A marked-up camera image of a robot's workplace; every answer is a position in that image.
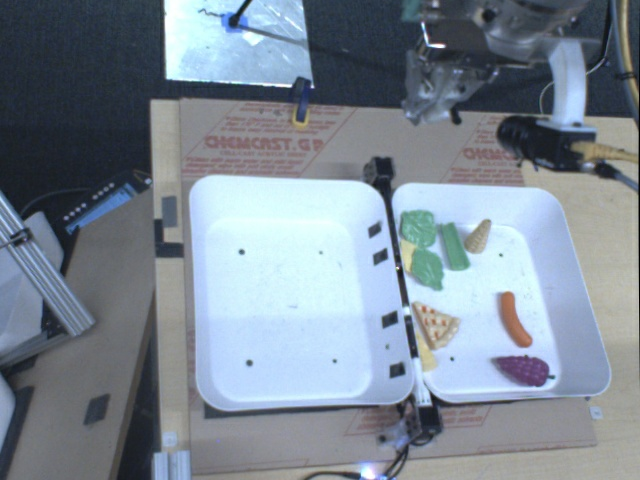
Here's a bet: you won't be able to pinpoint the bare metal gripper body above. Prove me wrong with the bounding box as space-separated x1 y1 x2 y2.
421 0 584 70

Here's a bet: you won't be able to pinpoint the green lettuce leaf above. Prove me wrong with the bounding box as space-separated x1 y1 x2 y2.
410 248 446 292
399 209 438 248

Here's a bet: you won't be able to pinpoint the brown cardboard board red print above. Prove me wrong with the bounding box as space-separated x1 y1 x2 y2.
178 98 599 475

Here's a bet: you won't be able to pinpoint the beige cone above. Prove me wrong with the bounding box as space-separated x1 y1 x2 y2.
463 218 493 255

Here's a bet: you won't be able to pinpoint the green celery stick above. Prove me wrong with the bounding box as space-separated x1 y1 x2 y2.
439 221 472 272

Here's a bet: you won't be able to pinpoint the thin black and white rod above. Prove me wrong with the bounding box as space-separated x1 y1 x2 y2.
378 176 430 411

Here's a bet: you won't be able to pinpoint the yellow cheese slice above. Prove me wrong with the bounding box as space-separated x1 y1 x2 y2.
399 239 420 275
415 332 438 373

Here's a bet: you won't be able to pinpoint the white plastic tray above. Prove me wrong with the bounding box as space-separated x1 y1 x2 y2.
391 182 613 405
188 174 417 412

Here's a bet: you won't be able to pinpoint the orange sausage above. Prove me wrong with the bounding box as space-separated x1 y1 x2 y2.
500 291 534 349

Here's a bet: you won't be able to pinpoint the pizza slice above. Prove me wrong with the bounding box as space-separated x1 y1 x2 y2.
411 301 462 352

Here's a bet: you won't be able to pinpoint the purple grapes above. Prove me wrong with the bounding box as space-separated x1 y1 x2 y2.
491 355 557 389

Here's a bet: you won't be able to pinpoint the black cylinder on white bracket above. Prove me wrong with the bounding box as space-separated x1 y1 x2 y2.
495 37 602 172

